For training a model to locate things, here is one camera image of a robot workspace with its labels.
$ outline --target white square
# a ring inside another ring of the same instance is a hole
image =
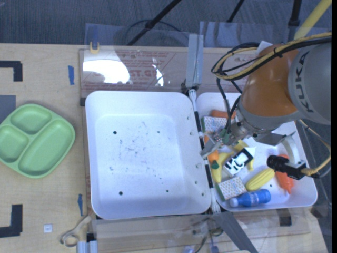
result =
[[[45,224],[43,225],[44,233],[52,232],[53,231],[53,224]]]

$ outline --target bottle cap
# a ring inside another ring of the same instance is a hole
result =
[[[231,198],[230,199],[230,206],[237,207],[239,205],[237,198]]]

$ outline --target orange carrot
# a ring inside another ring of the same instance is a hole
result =
[[[205,143],[207,143],[209,141],[209,138],[208,138],[207,135],[204,136],[204,141],[205,141]],[[213,153],[209,154],[207,158],[208,158],[210,164],[212,164],[213,161],[217,161],[219,159],[218,150],[215,150]]]
[[[233,119],[236,115],[236,112],[233,112],[233,115],[231,117],[231,119]],[[220,118],[227,118],[228,119],[228,113],[227,112],[223,112],[223,111],[218,111],[218,110],[212,110],[211,111],[211,117],[220,117]]]
[[[279,157],[289,158],[286,154],[279,154]],[[294,180],[287,176],[285,172],[276,171],[275,175],[279,181],[280,187],[285,189],[289,194],[291,194],[291,189],[294,186]]]

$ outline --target yellow corn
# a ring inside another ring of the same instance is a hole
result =
[[[255,191],[268,183],[275,176],[275,171],[271,168],[264,169],[250,179],[246,186],[247,191]]]

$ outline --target yellow pole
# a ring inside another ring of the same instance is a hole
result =
[[[324,12],[329,8],[332,4],[332,0],[321,0],[316,8],[312,11],[309,17],[302,24],[300,29],[296,32],[294,39],[298,39],[300,37],[304,37],[308,34],[310,29],[315,25],[315,23],[322,17]]]

